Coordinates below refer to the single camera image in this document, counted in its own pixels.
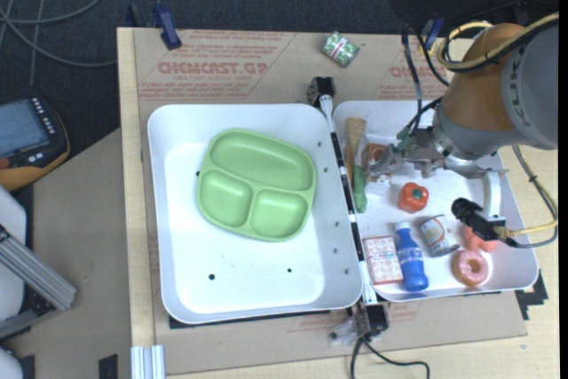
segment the blue bottle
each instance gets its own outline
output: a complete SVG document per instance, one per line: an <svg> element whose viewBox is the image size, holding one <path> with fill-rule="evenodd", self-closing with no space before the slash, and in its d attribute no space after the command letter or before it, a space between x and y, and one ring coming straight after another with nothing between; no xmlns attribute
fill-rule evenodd
<svg viewBox="0 0 568 379"><path fill-rule="evenodd" d="M418 292L428 287L428 277L424 274L422 251L410 235L410 224L401 221L394 225L399 242L398 261L405 278L405 287L409 292Z"/></svg>

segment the soda can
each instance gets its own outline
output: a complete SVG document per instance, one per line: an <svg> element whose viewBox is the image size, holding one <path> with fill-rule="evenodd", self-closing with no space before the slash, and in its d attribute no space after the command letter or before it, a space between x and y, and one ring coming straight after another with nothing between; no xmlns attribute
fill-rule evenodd
<svg viewBox="0 0 568 379"><path fill-rule="evenodd" d="M452 230L444 225L441 219L443 216L428 218L420 226L422 235L430 247L430 253L434 257L447 255L460 247Z"/></svg>
<svg viewBox="0 0 568 379"><path fill-rule="evenodd" d="M342 67L347 67L359 52L359 47L335 31L329 36L321 47L321 51L327 54Z"/></svg>

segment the device screen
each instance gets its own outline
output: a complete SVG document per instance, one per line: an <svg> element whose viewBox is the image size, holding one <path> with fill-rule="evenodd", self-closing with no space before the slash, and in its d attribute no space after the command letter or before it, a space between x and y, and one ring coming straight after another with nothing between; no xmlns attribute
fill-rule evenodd
<svg viewBox="0 0 568 379"><path fill-rule="evenodd" d="M26 99L0 106L0 125L0 156L49 143L34 108Z"/></svg>

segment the digital multimeter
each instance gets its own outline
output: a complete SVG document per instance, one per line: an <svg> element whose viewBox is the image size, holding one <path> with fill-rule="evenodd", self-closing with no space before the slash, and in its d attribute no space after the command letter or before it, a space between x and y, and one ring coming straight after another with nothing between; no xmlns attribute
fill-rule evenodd
<svg viewBox="0 0 568 379"><path fill-rule="evenodd" d="M0 185L8 191L35 182L69 155L55 110L35 91L0 99Z"/></svg>

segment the green plate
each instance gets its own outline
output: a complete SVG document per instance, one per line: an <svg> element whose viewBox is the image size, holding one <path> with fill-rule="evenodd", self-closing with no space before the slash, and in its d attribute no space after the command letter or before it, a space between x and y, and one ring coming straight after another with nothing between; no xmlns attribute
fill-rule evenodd
<svg viewBox="0 0 568 379"><path fill-rule="evenodd" d="M265 241L298 234L312 210L316 169L300 147L249 130L231 129L209 142L197 203L228 231Z"/></svg>

